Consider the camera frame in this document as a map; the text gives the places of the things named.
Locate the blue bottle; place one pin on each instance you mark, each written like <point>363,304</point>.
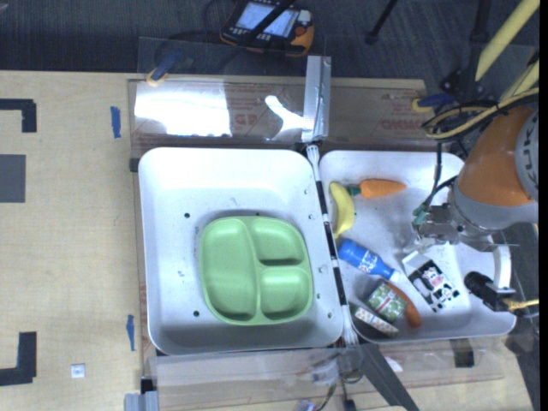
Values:
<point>357,256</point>

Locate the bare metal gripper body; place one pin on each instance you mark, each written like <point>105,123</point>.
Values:
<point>441,225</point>

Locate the white cow print carton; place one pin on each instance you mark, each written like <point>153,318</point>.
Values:
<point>436,285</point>

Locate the white plastic tray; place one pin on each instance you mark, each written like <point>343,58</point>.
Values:
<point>180,186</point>
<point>385,225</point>

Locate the green divided plate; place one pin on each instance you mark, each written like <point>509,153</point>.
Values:
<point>231,268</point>

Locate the small white square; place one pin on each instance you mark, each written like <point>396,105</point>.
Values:
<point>78,370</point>

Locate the green and white can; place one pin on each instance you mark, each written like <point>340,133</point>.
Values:
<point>386,303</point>

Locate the orange sausage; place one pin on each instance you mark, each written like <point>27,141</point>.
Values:
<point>412,313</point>

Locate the black cylinder on white bracket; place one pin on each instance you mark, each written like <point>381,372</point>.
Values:
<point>484,287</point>

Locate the green patterned packet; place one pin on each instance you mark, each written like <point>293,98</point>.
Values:
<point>372,320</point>

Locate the yellow banana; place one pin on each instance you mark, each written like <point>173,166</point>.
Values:
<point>344,208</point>

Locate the orange carrot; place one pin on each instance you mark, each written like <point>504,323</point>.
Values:
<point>381,188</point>

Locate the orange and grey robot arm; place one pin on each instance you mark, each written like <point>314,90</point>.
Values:
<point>492,174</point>

